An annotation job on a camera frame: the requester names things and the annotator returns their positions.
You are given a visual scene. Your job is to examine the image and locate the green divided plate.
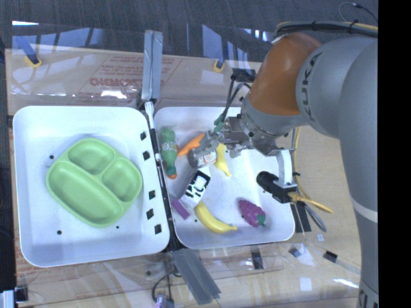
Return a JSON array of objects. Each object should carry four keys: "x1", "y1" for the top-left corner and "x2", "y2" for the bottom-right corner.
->
[{"x1": 46, "y1": 137, "x2": 144, "y2": 228}]

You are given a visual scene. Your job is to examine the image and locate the orange carrot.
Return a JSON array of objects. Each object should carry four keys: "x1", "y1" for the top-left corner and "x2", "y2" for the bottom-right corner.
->
[{"x1": 177, "y1": 132, "x2": 206, "y2": 157}]

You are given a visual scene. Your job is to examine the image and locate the silver can with orange label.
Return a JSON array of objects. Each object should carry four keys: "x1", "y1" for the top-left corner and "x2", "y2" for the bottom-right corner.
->
[{"x1": 188, "y1": 148, "x2": 218, "y2": 169}]

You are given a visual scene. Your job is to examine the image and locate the brown cardboard board red print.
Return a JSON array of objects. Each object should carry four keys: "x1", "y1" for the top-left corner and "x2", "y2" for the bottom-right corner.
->
[{"x1": 4, "y1": 48, "x2": 363, "y2": 308}]

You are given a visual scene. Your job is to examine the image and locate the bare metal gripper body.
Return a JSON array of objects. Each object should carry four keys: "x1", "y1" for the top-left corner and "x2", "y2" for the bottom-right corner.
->
[{"x1": 220, "y1": 115, "x2": 280, "y2": 158}]

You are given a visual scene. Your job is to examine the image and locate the small yellow banana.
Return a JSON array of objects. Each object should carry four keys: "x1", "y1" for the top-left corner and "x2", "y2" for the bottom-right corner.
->
[{"x1": 214, "y1": 142, "x2": 232, "y2": 178}]

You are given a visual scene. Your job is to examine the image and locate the purple grapes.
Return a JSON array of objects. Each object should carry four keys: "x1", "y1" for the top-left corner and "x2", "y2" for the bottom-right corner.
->
[{"x1": 237, "y1": 198, "x2": 267, "y2": 228}]

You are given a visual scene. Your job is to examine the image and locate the purple block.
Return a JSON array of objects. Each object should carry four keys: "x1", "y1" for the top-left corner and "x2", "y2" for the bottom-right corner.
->
[{"x1": 170, "y1": 198, "x2": 191, "y2": 221}]

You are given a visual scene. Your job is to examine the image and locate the black cylinder on white bracket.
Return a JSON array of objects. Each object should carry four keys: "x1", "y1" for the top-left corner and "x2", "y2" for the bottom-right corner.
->
[{"x1": 256, "y1": 148, "x2": 298, "y2": 204}]

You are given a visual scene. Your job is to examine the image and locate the large yellow banana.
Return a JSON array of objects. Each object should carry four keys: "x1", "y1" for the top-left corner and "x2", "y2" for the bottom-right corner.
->
[{"x1": 195, "y1": 200, "x2": 238, "y2": 235}]

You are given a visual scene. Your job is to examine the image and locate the white plastic tray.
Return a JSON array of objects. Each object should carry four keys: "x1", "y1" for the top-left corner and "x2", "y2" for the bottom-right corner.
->
[
  {"x1": 153, "y1": 106, "x2": 296, "y2": 250},
  {"x1": 12, "y1": 105, "x2": 171, "y2": 268}
]

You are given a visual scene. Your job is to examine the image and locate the green bottle with orange cap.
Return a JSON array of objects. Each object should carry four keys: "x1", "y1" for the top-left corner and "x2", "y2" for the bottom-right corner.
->
[{"x1": 159, "y1": 126, "x2": 179, "y2": 180}]

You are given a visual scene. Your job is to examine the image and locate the black and white thin rod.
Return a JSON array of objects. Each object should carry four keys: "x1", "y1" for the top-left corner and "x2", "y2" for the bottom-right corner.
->
[{"x1": 144, "y1": 100, "x2": 177, "y2": 252}]

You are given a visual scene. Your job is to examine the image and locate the black and white carton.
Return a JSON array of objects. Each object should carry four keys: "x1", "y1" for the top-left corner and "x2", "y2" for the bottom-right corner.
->
[{"x1": 178, "y1": 169, "x2": 212, "y2": 210}]

